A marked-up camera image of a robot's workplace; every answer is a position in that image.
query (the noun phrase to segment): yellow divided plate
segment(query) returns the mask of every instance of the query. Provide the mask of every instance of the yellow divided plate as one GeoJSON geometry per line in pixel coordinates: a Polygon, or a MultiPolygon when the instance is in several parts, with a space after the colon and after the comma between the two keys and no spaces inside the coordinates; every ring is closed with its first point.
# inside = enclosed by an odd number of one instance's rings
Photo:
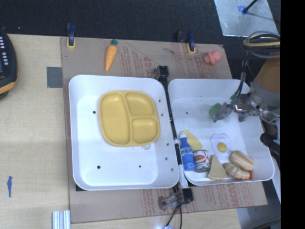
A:
{"type": "Polygon", "coordinates": [[[112,91],[101,96],[102,134],[114,146],[142,146],[160,134],[158,112],[152,98],[138,91],[112,91]]]}

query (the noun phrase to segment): fried egg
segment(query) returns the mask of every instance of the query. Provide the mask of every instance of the fried egg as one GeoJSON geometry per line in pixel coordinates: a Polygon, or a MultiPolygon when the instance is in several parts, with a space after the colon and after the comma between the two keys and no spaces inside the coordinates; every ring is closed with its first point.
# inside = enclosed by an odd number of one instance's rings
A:
{"type": "Polygon", "coordinates": [[[213,134],[211,136],[212,149],[218,159],[228,159],[231,153],[231,142],[224,134],[213,134]]]}

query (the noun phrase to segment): toy soda can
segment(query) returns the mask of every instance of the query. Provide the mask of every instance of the toy soda can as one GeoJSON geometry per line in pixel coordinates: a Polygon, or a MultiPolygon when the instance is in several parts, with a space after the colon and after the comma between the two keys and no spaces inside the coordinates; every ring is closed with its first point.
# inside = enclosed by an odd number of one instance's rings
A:
{"type": "Polygon", "coordinates": [[[210,161],[206,150],[198,150],[194,152],[194,162],[196,164],[196,172],[204,172],[210,169],[210,161]]]}

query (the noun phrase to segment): table surface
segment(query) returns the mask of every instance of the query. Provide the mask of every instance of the table surface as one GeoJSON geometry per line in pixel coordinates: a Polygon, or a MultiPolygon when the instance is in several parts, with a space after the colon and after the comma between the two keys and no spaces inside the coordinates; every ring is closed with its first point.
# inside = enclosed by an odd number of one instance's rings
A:
{"type": "MultiPolygon", "coordinates": [[[[20,74],[17,85],[0,100],[0,228],[50,229],[52,212],[69,209],[63,90],[47,87],[47,67],[61,67],[60,37],[9,37],[20,74]]],[[[161,229],[169,217],[80,223],[71,228],[161,229]]],[[[180,215],[170,224],[179,228],[180,215]]],[[[236,209],[183,213],[183,228],[203,226],[241,228],[236,209]]]]}

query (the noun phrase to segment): black telephone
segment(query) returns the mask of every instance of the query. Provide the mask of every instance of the black telephone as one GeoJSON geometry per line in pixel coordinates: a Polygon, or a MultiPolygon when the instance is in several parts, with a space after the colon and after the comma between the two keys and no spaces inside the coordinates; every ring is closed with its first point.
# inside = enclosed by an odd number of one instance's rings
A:
{"type": "Polygon", "coordinates": [[[16,85],[18,75],[14,47],[2,29],[0,30],[0,99],[5,97],[16,85]]]}

